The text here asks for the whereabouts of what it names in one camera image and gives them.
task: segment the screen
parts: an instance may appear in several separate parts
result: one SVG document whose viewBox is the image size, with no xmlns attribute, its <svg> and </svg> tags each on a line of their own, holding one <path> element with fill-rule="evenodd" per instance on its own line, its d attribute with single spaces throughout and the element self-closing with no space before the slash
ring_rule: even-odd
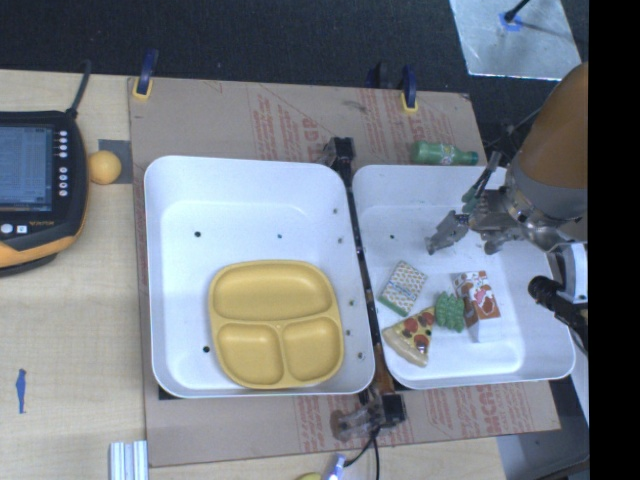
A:
<svg viewBox="0 0 640 480">
<path fill-rule="evenodd" d="M 53 128 L 0 125 L 0 211 L 51 211 Z"/>
</svg>

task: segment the green bottle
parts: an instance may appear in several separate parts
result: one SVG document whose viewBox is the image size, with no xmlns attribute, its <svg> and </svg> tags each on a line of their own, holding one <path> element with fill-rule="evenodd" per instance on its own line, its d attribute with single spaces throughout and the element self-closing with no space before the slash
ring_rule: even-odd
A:
<svg viewBox="0 0 640 480">
<path fill-rule="evenodd" d="M 411 146 L 411 161 L 427 165 L 476 165 L 478 153 L 462 151 L 451 144 L 417 140 Z"/>
</svg>

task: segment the cardboard sheet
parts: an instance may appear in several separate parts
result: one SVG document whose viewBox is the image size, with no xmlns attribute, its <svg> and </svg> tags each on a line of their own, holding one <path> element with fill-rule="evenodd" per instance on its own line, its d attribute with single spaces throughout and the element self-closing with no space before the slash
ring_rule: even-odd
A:
<svg viewBox="0 0 640 480">
<path fill-rule="evenodd" d="M 133 80 L 129 81 L 131 94 Z M 164 155 L 315 162 L 332 137 L 352 137 L 354 167 L 408 164 L 415 140 L 476 151 L 486 164 L 468 99 L 419 92 L 402 110 L 395 90 L 155 79 L 147 101 L 129 98 L 149 462 L 152 467 L 359 449 L 338 441 L 330 419 L 358 397 L 185 400 L 159 388 L 151 368 L 143 176 Z M 380 446 L 559 428 L 547 382 L 405 391 L 408 419 Z"/>
</svg>

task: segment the orange ball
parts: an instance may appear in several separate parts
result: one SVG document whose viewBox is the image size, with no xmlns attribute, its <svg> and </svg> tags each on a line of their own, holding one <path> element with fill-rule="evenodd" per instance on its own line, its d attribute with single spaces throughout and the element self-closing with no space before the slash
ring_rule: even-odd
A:
<svg viewBox="0 0 640 480">
<path fill-rule="evenodd" d="M 108 185 L 118 179 L 122 172 L 120 159 L 111 151 L 101 150 L 89 156 L 89 176 L 99 185 Z"/>
</svg>

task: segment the toy pizza slice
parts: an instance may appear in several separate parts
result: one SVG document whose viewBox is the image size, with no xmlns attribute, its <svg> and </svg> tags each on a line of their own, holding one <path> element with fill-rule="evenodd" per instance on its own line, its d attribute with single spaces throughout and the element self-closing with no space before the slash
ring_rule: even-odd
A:
<svg viewBox="0 0 640 480">
<path fill-rule="evenodd" d="M 423 309 L 420 313 L 384 329 L 382 337 L 388 346 L 410 363 L 426 366 L 434 322 L 435 307 Z"/>
</svg>

